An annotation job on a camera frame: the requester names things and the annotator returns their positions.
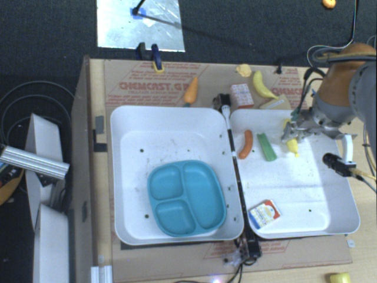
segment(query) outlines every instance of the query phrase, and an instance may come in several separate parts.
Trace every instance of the metal plate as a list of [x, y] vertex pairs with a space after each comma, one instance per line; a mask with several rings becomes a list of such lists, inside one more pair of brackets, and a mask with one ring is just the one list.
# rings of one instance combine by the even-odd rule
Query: metal plate
[[98, 46], [135, 49], [145, 42], [162, 51], [184, 52], [178, 0], [145, 0], [139, 13], [131, 11], [140, 0], [97, 0]]

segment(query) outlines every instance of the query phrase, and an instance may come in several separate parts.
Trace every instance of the blue divided plate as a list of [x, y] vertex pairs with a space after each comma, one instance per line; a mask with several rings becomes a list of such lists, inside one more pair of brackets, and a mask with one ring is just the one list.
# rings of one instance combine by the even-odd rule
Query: blue divided plate
[[157, 225], [170, 236], [207, 233], [226, 218], [219, 181], [212, 168], [198, 160], [154, 169], [148, 177], [148, 195]]

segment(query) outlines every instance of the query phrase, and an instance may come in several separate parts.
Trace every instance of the silver metal tube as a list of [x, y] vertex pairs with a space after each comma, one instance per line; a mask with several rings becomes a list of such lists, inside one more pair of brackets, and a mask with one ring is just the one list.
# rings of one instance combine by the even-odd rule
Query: silver metal tube
[[59, 180], [64, 179], [70, 168], [68, 163], [58, 162], [9, 146], [4, 146], [0, 154], [0, 161]]

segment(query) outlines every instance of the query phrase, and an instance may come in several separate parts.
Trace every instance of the orange sausage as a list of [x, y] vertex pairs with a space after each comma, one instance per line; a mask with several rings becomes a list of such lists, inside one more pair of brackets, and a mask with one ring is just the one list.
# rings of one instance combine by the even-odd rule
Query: orange sausage
[[238, 154], [239, 159], [245, 159], [253, 147], [253, 133], [250, 130], [245, 131], [245, 145]]

